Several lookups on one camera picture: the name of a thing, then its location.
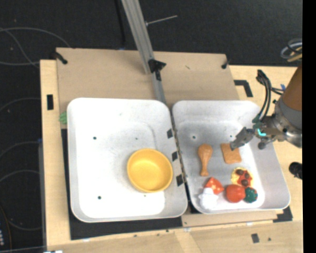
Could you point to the yellow bowl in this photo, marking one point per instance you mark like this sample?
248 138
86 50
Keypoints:
150 170

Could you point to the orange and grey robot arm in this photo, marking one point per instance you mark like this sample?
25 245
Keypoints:
293 93

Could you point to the brown cardboard board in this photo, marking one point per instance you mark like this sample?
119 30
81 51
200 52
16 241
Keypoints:
108 75

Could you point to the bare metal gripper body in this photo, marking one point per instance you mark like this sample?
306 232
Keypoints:
276 132

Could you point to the red triangular toy food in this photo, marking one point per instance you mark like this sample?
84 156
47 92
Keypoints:
214 184

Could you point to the red toy tomato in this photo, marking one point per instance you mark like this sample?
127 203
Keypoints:
234 193

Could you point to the brown toy chicken drumstick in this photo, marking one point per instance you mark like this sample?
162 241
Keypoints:
205 154

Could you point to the white toy food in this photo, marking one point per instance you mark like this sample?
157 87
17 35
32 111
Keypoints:
208 199

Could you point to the green toy broccoli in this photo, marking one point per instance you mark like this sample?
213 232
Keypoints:
250 195

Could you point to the brown toy biscuit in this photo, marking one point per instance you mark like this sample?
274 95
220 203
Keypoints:
231 155

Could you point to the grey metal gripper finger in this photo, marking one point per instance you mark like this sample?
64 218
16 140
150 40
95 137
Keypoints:
247 134
235 143

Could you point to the yellow toy pizza slice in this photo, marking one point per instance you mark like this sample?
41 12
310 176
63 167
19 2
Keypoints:
238 178

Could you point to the white plastic tray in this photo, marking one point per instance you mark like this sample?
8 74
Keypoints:
266 178
108 167

